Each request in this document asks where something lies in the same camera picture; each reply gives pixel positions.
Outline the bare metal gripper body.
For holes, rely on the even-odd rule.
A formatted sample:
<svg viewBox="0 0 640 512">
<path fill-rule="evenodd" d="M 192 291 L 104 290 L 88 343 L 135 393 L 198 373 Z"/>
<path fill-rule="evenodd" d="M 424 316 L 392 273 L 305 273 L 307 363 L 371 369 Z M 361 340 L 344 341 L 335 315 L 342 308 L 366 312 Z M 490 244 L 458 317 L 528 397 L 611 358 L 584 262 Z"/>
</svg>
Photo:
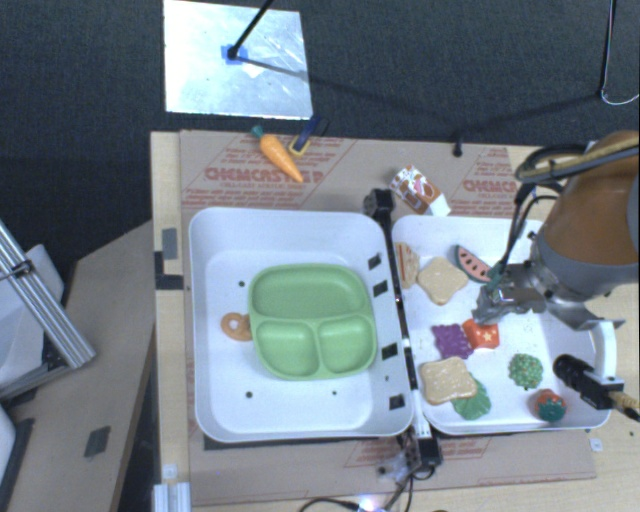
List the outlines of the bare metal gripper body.
<svg viewBox="0 0 640 512">
<path fill-rule="evenodd" d="M 564 287 L 553 274 L 532 262 L 507 265 L 498 279 L 492 282 L 494 303 L 511 298 L 520 303 L 517 313 L 549 313 L 573 330 L 590 330 L 603 322 L 621 327 L 622 318 L 597 316 L 585 305 L 585 300 Z"/>
</svg>

